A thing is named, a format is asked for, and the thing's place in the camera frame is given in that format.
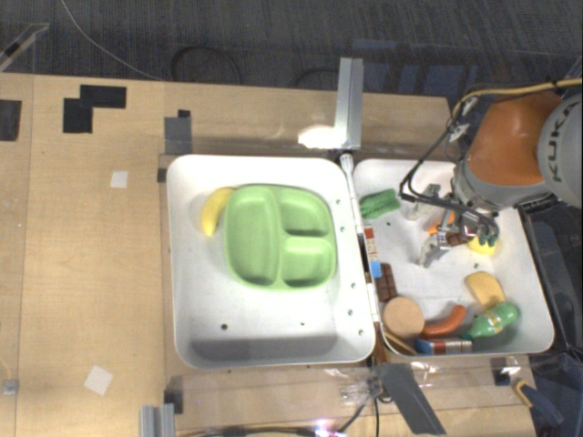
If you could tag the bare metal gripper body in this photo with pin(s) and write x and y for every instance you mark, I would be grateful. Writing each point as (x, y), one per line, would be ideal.
(471, 226)

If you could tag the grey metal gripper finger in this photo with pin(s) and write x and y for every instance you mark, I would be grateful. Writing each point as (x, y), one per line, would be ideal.
(426, 253)
(441, 247)

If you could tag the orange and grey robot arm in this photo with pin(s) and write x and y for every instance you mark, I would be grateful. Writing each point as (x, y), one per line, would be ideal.
(505, 148)

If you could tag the white plastic tray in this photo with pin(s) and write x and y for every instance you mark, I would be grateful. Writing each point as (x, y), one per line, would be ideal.
(273, 326)
(410, 248)

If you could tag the orange carrot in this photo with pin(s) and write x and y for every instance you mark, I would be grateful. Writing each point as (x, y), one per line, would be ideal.
(435, 226)

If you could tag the yellow rounded toy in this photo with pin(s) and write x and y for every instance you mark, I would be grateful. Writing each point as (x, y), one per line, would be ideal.
(483, 247)

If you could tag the clear plastic bottle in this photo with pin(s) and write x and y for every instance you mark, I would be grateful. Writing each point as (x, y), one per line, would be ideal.
(412, 210)

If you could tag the brown chocolate bar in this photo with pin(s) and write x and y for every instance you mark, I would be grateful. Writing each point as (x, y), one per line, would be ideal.
(388, 285)

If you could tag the blue cube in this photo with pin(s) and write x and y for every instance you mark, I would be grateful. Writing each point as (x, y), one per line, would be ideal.
(375, 271)

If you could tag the white carton with red print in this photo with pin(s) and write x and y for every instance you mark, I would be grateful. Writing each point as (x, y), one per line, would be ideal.
(371, 243)

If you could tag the yellow bread slice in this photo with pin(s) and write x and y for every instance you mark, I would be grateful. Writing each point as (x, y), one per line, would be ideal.
(485, 289)

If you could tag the round tan biscuit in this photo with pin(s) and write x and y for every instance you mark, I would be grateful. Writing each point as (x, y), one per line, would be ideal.
(403, 318)

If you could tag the red sausage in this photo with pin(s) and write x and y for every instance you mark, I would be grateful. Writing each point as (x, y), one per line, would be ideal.
(444, 326)

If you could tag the green bottle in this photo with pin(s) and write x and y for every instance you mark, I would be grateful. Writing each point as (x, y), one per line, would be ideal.
(494, 319)

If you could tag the green divided plate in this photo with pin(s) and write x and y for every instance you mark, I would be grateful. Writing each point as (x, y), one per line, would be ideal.
(255, 239)

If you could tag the yellow banana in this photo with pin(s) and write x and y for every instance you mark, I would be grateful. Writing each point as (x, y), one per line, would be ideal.
(210, 212)

